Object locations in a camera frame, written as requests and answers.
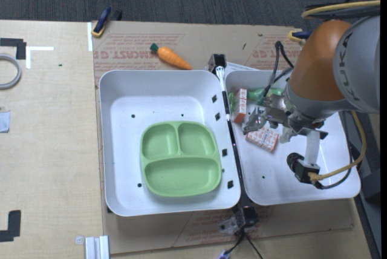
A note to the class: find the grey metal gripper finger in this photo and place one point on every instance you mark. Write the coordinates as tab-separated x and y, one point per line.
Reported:
253	127
255	115

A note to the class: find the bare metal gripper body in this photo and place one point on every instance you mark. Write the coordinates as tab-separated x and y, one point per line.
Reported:
275	110

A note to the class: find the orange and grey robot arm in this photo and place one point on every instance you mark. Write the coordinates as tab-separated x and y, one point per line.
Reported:
329	70

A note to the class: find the orange and white packet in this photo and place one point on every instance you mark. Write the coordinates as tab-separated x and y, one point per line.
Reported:
262	139

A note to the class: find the orange and white carton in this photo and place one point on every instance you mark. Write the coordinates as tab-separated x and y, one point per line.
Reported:
240	103

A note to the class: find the green bottle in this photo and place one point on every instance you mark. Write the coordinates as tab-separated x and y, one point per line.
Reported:
257	93

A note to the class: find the white paper sheet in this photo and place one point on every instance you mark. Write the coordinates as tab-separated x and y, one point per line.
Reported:
239	66

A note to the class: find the white plastic tray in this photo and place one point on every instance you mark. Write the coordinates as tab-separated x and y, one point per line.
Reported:
127	136
272	179

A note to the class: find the green divided plate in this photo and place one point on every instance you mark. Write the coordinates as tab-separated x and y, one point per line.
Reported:
181	167

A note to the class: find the brown cardboard board red print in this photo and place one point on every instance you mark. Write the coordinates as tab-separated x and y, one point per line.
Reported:
193	43

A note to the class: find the orange carrot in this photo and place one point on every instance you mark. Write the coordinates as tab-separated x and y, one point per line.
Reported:
172	57

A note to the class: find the black cylinder on white bracket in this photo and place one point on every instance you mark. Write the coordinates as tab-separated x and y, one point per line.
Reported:
302	167

